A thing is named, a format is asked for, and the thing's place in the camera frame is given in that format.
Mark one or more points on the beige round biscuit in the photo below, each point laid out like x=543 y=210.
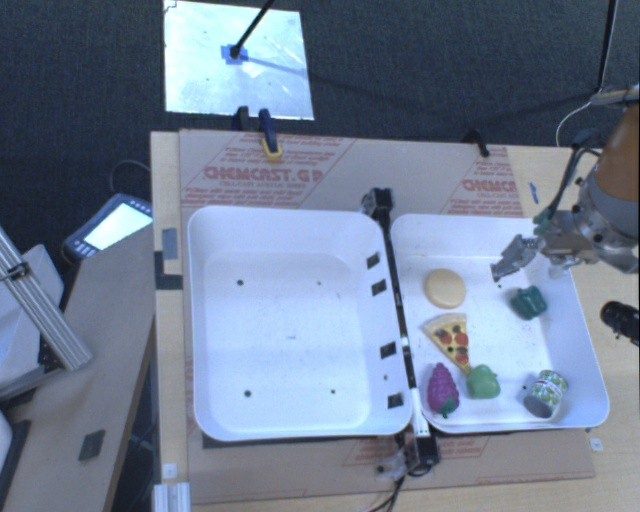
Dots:
x=444 y=289

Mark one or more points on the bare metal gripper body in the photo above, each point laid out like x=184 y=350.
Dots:
x=570 y=246

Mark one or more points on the thin black and white rod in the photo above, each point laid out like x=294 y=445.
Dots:
x=398 y=300

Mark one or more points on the dark green bell pepper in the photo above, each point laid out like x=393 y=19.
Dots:
x=527 y=303

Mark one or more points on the light green bell pepper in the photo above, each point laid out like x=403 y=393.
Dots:
x=483 y=382

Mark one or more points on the brown cardboard board red print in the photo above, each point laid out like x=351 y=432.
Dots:
x=320 y=165

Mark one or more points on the purple grapes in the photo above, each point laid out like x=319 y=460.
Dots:
x=441 y=387

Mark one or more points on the white plastic tray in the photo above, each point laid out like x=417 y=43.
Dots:
x=280 y=320
x=505 y=345

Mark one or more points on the small can with green print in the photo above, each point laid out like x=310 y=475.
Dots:
x=546 y=392

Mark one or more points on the yellow pizza slice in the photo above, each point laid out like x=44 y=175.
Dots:
x=452 y=340

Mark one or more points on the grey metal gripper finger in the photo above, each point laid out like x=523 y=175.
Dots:
x=515 y=255

